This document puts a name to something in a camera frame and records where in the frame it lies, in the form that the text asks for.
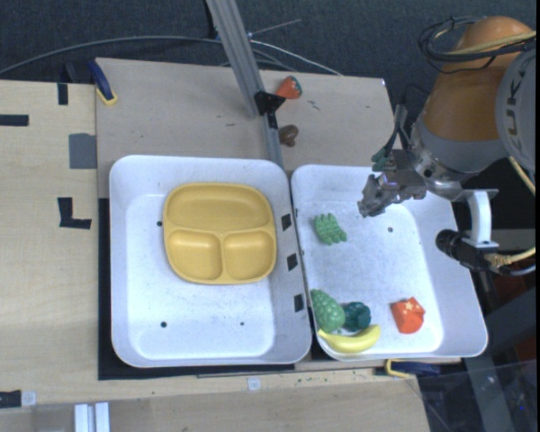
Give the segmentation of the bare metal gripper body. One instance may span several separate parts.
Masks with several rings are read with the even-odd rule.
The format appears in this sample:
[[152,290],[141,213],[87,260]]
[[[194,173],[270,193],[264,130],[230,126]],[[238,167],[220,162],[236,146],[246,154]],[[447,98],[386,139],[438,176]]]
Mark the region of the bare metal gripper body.
[[409,198],[420,200],[432,193],[454,201],[462,191],[463,182],[472,172],[454,169],[434,157],[426,149],[386,149],[376,153],[376,183],[381,191],[391,193],[394,203]]

